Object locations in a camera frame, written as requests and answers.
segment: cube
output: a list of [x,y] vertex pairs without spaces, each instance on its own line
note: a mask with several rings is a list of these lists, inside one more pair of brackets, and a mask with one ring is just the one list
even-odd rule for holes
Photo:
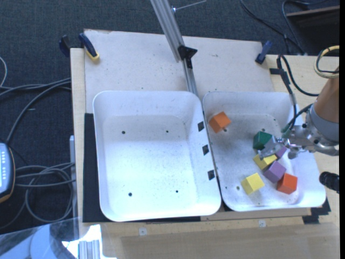
[[266,167],[268,167],[270,164],[276,161],[277,157],[275,156],[275,154],[272,154],[261,160],[260,155],[257,154],[256,156],[254,156],[253,160],[259,166],[261,170],[264,170]]
[[273,135],[259,131],[253,139],[253,149],[259,149],[262,150],[265,148],[265,144],[273,137]]
[[250,195],[265,186],[258,173],[247,176],[243,181],[241,181],[241,185],[244,188],[244,191],[246,191],[247,195]]
[[285,152],[287,151],[287,147],[283,146],[279,151],[277,151],[275,153],[275,156],[278,158],[278,159],[281,159],[282,156],[285,154]]
[[277,183],[277,190],[285,194],[291,194],[297,189],[297,176],[285,173]]
[[224,111],[213,116],[209,121],[209,125],[214,130],[215,133],[223,130],[227,125],[231,123],[229,117],[224,113]]
[[263,175],[272,183],[276,183],[282,178],[285,172],[286,168],[278,161],[275,161],[269,166],[267,170],[264,171]]

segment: white tray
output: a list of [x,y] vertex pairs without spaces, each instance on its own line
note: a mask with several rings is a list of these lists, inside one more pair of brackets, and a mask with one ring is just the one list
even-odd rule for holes
[[[297,190],[288,195],[276,190],[262,175],[253,161],[256,151],[253,137],[261,130],[281,136],[280,129],[292,118],[293,110],[288,94],[277,92],[210,92],[203,99],[207,122],[224,111],[231,119],[226,131],[215,133],[208,128],[211,149],[225,204],[235,211],[253,211],[279,208],[317,207],[324,203],[326,191],[319,183],[319,170],[310,153],[300,153],[290,160],[287,152],[279,162],[287,173],[298,177]],[[302,124],[299,117],[296,124]],[[259,173],[265,187],[247,195],[240,182]]]
[[103,91],[93,101],[100,207],[112,221],[202,216],[221,203],[201,101],[185,91]]

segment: wooden table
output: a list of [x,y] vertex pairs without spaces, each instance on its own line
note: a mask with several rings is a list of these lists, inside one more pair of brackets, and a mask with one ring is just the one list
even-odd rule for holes
[[[318,93],[326,83],[316,75],[316,57],[286,56],[296,82],[305,91]],[[267,68],[276,68],[275,55],[266,56]],[[84,160],[85,53],[71,49],[71,74],[78,213],[82,216]],[[338,57],[322,60],[322,67],[336,69]],[[271,75],[274,90],[286,92],[277,75]],[[293,88],[300,108],[312,103]],[[320,172],[339,173],[339,157],[315,154]],[[340,258],[339,195],[326,189],[331,212],[319,216],[320,224],[304,224],[310,208],[224,212],[188,223],[102,223],[103,254],[117,258]],[[81,236],[93,223],[79,223]]]

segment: orange block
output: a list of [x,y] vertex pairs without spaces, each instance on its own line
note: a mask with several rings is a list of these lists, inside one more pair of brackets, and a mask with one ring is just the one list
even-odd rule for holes
[[291,194],[297,189],[297,176],[285,173],[277,182],[277,190],[285,194]]
[[213,116],[209,121],[209,125],[212,127],[215,133],[223,130],[227,125],[231,123],[229,117],[224,113],[224,111]]

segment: yellow block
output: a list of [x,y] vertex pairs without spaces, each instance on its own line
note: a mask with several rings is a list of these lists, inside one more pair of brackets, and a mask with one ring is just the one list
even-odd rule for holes
[[247,176],[244,180],[241,181],[241,185],[244,188],[244,191],[246,191],[247,195],[265,186],[258,173]]
[[272,154],[270,156],[267,156],[263,158],[262,160],[260,159],[259,154],[254,156],[253,160],[255,163],[259,166],[261,170],[265,169],[267,166],[271,165],[274,163],[278,158],[275,156],[275,154]]

